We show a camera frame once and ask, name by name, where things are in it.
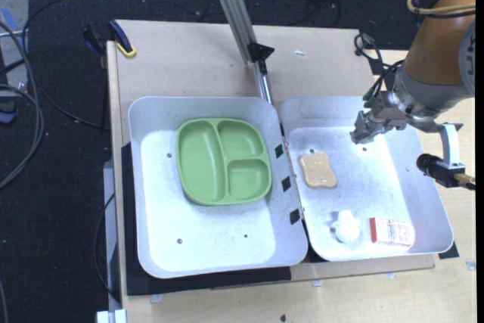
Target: dark floor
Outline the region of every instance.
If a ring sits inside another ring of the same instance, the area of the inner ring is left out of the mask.
[[[407,49],[418,20],[405,2],[247,0],[247,8],[254,24],[360,29],[380,48]],[[115,18],[225,18],[218,0],[29,0],[29,15],[29,56],[40,86],[82,120],[60,113],[41,95],[46,127],[40,149],[0,191],[0,278],[11,321],[93,321],[107,309],[93,256],[110,136],[95,128],[109,124],[108,118],[101,122],[106,74],[82,30],[94,21],[109,37],[107,22]],[[0,179],[20,162],[33,136],[33,107],[18,104],[17,121],[0,126]]]

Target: wooden board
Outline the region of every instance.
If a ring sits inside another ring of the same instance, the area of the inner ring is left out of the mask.
[[[256,90],[228,26],[119,24],[138,50],[135,58],[126,59],[108,42],[119,265],[122,305],[129,323],[476,321],[476,271],[466,265],[466,260],[476,260],[475,192],[460,188],[439,188],[455,232],[457,258],[303,263],[293,268],[296,281],[290,283],[168,293],[160,303],[152,303],[150,297],[127,296],[120,147],[129,141],[129,105],[143,95],[240,96],[254,95]],[[355,30],[255,26],[255,31],[259,42],[276,47],[268,59],[276,107],[294,95],[362,95],[372,83],[366,60],[353,52]],[[391,62],[405,53],[384,55]],[[442,117],[464,124],[459,132],[461,162],[471,175],[475,174],[474,117],[474,100],[462,101]],[[426,152],[442,153],[438,135],[420,138]],[[385,272],[395,272],[394,277]],[[324,278],[320,287],[312,286],[310,280],[316,278]]]

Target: green plate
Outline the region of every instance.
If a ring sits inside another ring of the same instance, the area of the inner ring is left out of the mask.
[[[272,184],[271,165],[259,131],[243,120],[196,119],[177,132],[183,192],[203,205],[258,200]]]

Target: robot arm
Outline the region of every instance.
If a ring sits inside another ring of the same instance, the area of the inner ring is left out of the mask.
[[[444,158],[421,155],[417,165],[445,187],[472,188],[465,166],[458,162],[456,131],[461,124],[438,124],[440,114],[459,101],[475,96],[476,0],[438,0],[431,9],[408,8],[427,17],[423,21],[388,91],[364,96],[368,112],[358,113],[351,137],[356,144],[373,141],[374,136],[407,124],[442,137]]]

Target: metal tray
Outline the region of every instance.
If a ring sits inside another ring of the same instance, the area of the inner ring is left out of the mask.
[[[417,130],[407,126],[378,135],[373,143],[356,145],[349,133],[362,105],[361,97],[291,98],[281,105],[310,244],[328,261],[448,250],[453,233],[436,184],[415,164],[423,153]],[[329,156],[336,187],[306,185],[298,160],[312,151]],[[351,210],[361,221],[361,234],[352,243],[340,243],[331,231],[341,210]],[[410,247],[374,244],[372,217],[408,222],[414,229],[414,243]]]
[[[176,134],[188,120],[245,120],[268,150],[272,186],[259,200],[221,207],[186,198],[178,176]],[[129,109],[138,258],[156,278],[292,266],[308,241],[290,184],[278,115],[261,98],[144,97]]]

